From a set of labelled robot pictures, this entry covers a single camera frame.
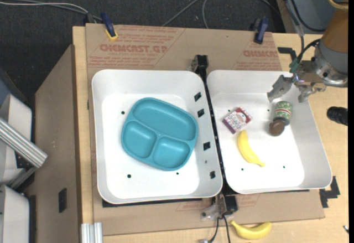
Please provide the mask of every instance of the green can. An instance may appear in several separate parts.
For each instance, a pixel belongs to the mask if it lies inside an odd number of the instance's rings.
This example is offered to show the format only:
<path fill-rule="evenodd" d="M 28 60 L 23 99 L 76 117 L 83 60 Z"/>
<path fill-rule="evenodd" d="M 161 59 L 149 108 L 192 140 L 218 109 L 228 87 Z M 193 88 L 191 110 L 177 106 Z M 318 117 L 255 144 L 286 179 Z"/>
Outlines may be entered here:
<path fill-rule="evenodd" d="M 280 119 L 284 121 L 285 125 L 290 124 L 292 110 L 293 110 L 293 105 L 290 102 L 279 101 L 275 105 L 273 121 Z"/>

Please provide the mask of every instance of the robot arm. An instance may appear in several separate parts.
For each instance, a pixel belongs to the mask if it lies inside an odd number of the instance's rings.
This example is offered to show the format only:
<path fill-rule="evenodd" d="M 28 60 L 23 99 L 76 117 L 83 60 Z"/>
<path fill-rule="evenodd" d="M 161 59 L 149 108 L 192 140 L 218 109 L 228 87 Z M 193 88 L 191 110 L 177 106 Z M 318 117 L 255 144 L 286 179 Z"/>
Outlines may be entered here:
<path fill-rule="evenodd" d="M 309 95 L 326 90 L 327 86 L 348 87 L 348 0 L 330 4 L 337 8 L 324 35 L 305 47 L 290 64 L 293 77 L 280 76 L 268 92 L 268 100 L 281 97 L 294 84 L 299 90 L 299 102 Z M 315 47 L 315 55 L 310 61 L 302 61 L 303 52 Z"/>

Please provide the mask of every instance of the white tray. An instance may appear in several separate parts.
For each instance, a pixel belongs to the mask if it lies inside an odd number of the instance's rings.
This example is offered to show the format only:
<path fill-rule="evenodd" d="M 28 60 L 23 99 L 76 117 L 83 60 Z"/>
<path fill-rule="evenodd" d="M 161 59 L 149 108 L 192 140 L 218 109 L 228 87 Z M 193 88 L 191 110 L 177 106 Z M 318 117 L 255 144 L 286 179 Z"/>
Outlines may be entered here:
<path fill-rule="evenodd" d="M 324 188 L 332 181 L 331 169 L 308 101 L 299 103 L 299 90 L 270 103 L 267 92 L 272 89 L 278 71 L 216 70 L 207 77 L 215 114 L 226 180 L 241 194 Z M 273 137 L 268 126 L 274 105 L 286 100 L 293 105 L 293 114 L 284 132 Z M 238 132 L 232 134 L 222 123 L 236 107 L 243 106 L 253 117 L 244 129 L 249 143 L 264 167 L 246 162 L 237 147 Z"/>
<path fill-rule="evenodd" d="M 194 96 L 201 93 L 195 101 Z M 97 185 L 112 204 L 209 198 L 222 187 L 214 133 L 204 84 L 189 71 L 101 70 L 92 79 Z M 199 135 L 186 165 L 163 171 L 129 156 L 121 130 L 131 107 L 144 97 L 169 102 L 194 116 Z M 198 117 L 197 112 L 204 109 Z M 204 150 L 204 143 L 210 148 Z"/>
<path fill-rule="evenodd" d="M 11 188 L 0 186 L 0 243 L 29 242 L 29 202 Z"/>

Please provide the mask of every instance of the blue plate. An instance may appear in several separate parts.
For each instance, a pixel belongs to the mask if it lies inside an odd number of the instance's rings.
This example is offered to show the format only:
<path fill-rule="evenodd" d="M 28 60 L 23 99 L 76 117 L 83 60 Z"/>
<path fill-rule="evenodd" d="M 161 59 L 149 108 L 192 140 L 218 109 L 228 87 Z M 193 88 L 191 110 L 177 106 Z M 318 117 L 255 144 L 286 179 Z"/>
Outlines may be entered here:
<path fill-rule="evenodd" d="M 133 158 L 163 170 L 177 170 L 190 158 L 198 125 L 188 112 L 150 97 L 132 107 L 123 125 L 123 149 Z"/>

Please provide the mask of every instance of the yellow banana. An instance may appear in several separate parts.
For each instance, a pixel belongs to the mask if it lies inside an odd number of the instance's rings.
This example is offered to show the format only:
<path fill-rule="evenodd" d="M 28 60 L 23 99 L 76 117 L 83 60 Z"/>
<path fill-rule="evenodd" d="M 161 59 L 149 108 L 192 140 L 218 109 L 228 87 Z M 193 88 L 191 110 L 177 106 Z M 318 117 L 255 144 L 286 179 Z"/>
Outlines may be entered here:
<path fill-rule="evenodd" d="M 264 162 L 261 162 L 258 156 L 254 153 L 248 143 L 248 136 L 245 130 L 242 130 L 238 134 L 237 138 L 238 149 L 241 152 L 243 158 L 250 163 L 258 164 L 259 166 L 263 167 Z"/>
<path fill-rule="evenodd" d="M 230 221 L 230 224 L 236 229 L 239 237 L 247 240 L 261 239 L 267 236 L 272 229 L 272 223 L 270 222 L 262 223 L 253 228 L 248 228 L 246 226 L 237 224 L 234 220 Z"/>

